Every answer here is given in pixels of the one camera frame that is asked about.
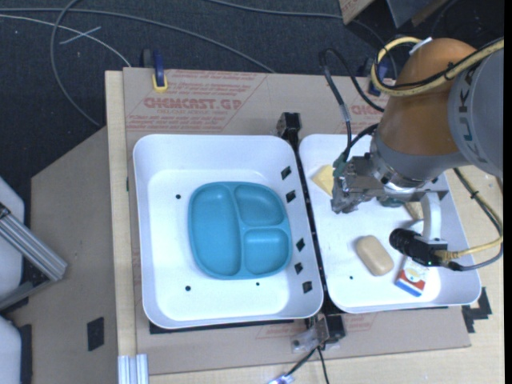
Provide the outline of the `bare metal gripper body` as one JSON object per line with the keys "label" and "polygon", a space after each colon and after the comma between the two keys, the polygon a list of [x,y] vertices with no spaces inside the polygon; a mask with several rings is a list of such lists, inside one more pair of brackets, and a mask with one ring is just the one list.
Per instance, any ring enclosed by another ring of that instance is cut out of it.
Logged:
{"label": "bare metal gripper body", "polygon": [[354,156],[334,170],[334,196],[343,194],[347,205],[376,199],[384,207],[399,207],[414,200],[424,185],[424,180],[408,178],[372,154]]}

